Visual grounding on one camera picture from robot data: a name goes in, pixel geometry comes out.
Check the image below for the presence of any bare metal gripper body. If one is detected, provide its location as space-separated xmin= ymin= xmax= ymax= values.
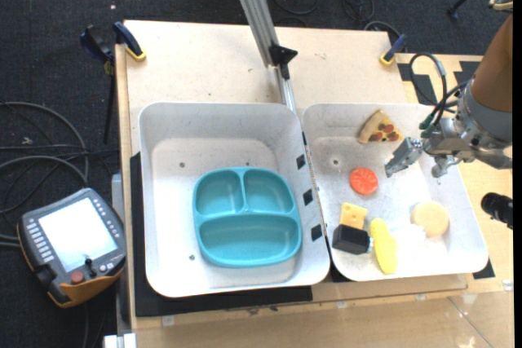
xmin=421 ymin=116 xmax=513 ymax=170

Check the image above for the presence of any white plastic tray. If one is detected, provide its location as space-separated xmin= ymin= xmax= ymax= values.
xmin=137 ymin=101 xmax=332 ymax=299
xmin=301 ymin=102 xmax=490 ymax=283

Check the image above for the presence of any toy pizza slice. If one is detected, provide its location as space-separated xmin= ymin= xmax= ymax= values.
xmin=357 ymin=108 xmax=405 ymax=146

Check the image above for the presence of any orange toy orange slice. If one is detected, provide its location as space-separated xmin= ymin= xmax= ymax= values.
xmin=348 ymin=167 xmax=380 ymax=197

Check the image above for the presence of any beige round toy biscuit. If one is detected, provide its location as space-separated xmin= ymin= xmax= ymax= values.
xmin=409 ymin=200 xmax=451 ymax=239

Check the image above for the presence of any yellow toy cheese wedge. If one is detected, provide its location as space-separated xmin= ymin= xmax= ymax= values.
xmin=338 ymin=201 xmax=369 ymax=232

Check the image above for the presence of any yellow toy corn cob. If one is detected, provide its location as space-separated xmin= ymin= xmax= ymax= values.
xmin=369 ymin=217 xmax=399 ymax=275

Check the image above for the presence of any black box with silver cap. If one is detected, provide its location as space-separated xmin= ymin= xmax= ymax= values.
xmin=331 ymin=224 xmax=374 ymax=256

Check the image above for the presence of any blue divided plate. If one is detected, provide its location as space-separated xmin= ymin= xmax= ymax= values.
xmin=192 ymin=166 xmax=304 ymax=269

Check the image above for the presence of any pale wood board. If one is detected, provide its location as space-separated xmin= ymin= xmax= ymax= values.
xmin=114 ymin=19 xmax=468 ymax=331

